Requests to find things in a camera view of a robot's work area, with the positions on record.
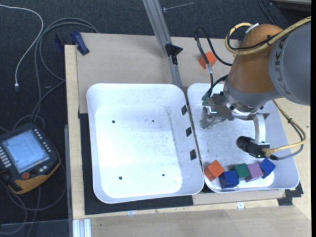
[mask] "white tray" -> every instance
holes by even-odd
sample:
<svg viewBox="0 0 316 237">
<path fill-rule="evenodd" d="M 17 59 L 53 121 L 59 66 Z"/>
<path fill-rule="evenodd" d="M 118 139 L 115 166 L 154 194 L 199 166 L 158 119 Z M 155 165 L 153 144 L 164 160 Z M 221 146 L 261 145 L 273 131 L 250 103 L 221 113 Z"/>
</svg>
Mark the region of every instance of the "white tray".
<svg viewBox="0 0 316 237">
<path fill-rule="evenodd" d="M 234 119 L 217 123 L 213 127 L 203 129 L 199 121 L 202 114 L 202 96 L 209 89 L 207 83 L 192 84 L 188 89 L 188 100 L 195 127 L 197 144 L 200 152 L 203 168 L 207 167 L 214 160 L 218 160 L 225 170 L 230 170 L 234 165 L 246 163 L 252 164 L 261 162 L 263 159 L 250 156 L 248 153 L 239 149 L 236 140 L 240 136 L 254 138 L 255 129 L 253 121 L 243 121 Z M 213 93 L 223 90 L 223 84 L 214 87 Z M 288 141 L 284 133 L 278 110 L 273 101 L 268 102 L 261 113 L 270 113 L 266 118 L 266 141 L 272 148 L 287 145 Z M 285 156 L 291 153 L 290 149 L 276 153 L 276 156 Z M 293 158 L 284 160 L 274 160 L 276 165 L 274 171 L 265 179 L 258 179 L 251 182 L 244 180 L 232 189 L 222 189 L 219 178 L 210 181 L 204 177 L 206 185 L 215 192 L 237 192 L 250 190 L 270 190 L 270 189 L 292 189 L 298 185 L 299 174 Z"/>
<path fill-rule="evenodd" d="M 99 83 L 87 92 L 96 196 L 119 203 L 198 193 L 203 170 L 186 99 L 170 84 Z"/>
</svg>

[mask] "block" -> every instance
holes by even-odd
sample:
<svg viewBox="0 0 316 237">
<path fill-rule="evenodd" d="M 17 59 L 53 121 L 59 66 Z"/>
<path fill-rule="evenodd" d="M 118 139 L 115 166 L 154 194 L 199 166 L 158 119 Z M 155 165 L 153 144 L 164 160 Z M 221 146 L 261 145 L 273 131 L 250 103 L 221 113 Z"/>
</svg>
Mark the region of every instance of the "block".
<svg viewBox="0 0 316 237">
<path fill-rule="evenodd" d="M 260 168 L 263 172 L 262 178 L 266 178 L 268 175 L 272 173 L 272 171 L 276 168 L 276 166 L 268 158 L 265 158 L 260 163 Z"/>
<path fill-rule="evenodd" d="M 215 55 L 210 51 L 210 52 L 207 52 L 205 53 L 207 59 L 208 59 L 208 62 L 211 64 L 211 66 L 213 67 L 215 62 L 217 61 Z M 205 61 L 204 61 L 204 58 L 203 56 L 201 56 L 198 60 L 198 62 L 201 64 L 201 66 L 206 69 L 206 64 L 205 64 Z"/>
<path fill-rule="evenodd" d="M 238 176 L 235 170 L 224 171 L 219 176 L 219 182 L 222 189 L 233 188 L 239 184 Z"/>
<path fill-rule="evenodd" d="M 245 178 L 250 176 L 250 172 L 246 163 L 235 165 L 234 169 L 237 172 L 239 180 L 244 180 Z"/>
<path fill-rule="evenodd" d="M 219 177 L 220 174 L 222 174 L 224 171 L 225 169 L 218 162 L 218 160 L 215 160 L 204 169 L 204 174 L 210 181 L 213 181 L 216 177 Z"/>
<path fill-rule="evenodd" d="M 260 165 L 258 163 L 249 164 L 249 165 L 247 165 L 247 167 L 249 169 L 250 176 L 245 178 L 246 182 L 255 181 L 255 180 L 263 177 L 263 172 L 262 172 Z"/>
</svg>

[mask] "blue block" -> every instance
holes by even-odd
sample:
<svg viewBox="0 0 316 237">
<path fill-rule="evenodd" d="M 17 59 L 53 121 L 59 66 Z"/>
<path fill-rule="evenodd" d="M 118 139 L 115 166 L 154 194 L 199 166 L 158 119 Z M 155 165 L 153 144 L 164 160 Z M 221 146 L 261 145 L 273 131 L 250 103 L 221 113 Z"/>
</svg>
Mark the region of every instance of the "blue block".
<svg viewBox="0 0 316 237">
<path fill-rule="evenodd" d="M 276 166 L 268 158 L 265 158 L 260 163 L 260 168 L 263 172 L 262 178 L 266 178 L 268 175 L 271 174 L 271 172 L 276 168 Z"/>
<path fill-rule="evenodd" d="M 239 184 L 237 172 L 235 170 L 224 171 L 219 176 L 222 189 L 233 188 Z"/>
</svg>

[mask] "red-orange block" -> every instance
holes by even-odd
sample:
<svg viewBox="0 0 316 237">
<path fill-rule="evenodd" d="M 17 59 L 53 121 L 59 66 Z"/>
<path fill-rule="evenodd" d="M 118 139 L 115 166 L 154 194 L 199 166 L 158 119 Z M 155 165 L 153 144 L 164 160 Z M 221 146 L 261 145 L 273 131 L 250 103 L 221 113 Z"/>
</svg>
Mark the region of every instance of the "red-orange block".
<svg viewBox="0 0 316 237">
<path fill-rule="evenodd" d="M 211 51 L 205 53 L 205 55 L 206 55 L 206 57 L 207 57 L 207 59 L 208 59 L 208 62 L 209 62 L 209 63 L 211 64 L 211 66 L 213 67 L 214 64 L 215 64 L 215 62 L 217 61 L 215 55 L 214 55 Z M 206 64 L 205 64 L 205 61 L 204 61 L 203 56 L 201 56 L 201 57 L 199 58 L 198 62 L 202 65 L 202 67 L 203 67 L 204 69 L 206 69 Z"/>
<path fill-rule="evenodd" d="M 216 177 L 219 177 L 224 171 L 225 169 L 218 162 L 218 160 L 215 160 L 204 169 L 204 174 L 210 181 L 213 181 Z"/>
</svg>

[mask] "emergency stop button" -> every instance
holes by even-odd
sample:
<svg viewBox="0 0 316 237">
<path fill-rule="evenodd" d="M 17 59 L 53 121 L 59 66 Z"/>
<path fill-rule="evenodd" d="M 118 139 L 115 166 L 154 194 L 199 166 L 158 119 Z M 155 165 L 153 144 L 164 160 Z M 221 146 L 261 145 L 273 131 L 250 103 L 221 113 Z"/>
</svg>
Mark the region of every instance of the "emergency stop button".
<svg viewBox="0 0 316 237">
<path fill-rule="evenodd" d="M 22 174 L 22 179 L 23 179 L 23 180 L 28 180 L 30 177 L 31 177 L 31 175 L 30 175 L 29 172 L 24 172 L 24 173 Z"/>
</svg>

